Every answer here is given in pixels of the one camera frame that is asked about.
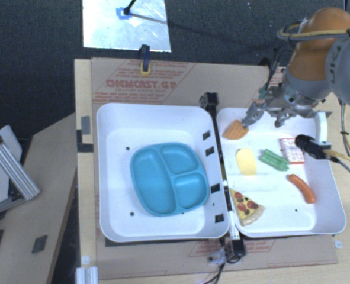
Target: toy pizza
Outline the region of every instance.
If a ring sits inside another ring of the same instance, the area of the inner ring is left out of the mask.
[[[253,200],[243,196],[240,192],[230,188],[230,194],[242,226],[255,222],[263,213],[264,206],[258,205]]]

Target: metal plate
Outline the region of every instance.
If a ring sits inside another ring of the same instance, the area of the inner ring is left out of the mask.
[[[171,52],[164,0],[82,0],[84,47]]]

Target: toy hot dog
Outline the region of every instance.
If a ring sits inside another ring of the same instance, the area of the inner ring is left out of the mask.
[[[305,183],[303,179],[296,176],[295,174],[289,175],[288,180],[298,187],[304,195],[305,201],[309,204],[316,202],[316,197],[313,191],[310,189],[309,185]]]

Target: blue plate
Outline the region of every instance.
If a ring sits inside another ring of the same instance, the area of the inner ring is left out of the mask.
[[[143,207],[153,215],[190,211],[205,203],[209,185],[194,151],[182,143],[162,143],[138,150],[131,176]]]

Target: yellow cheese slice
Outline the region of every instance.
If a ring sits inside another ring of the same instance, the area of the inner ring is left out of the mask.
[[[251,149],[240,149],[236,153],[236,163],[240,172],[245,176],[256,175],[255,156]]]

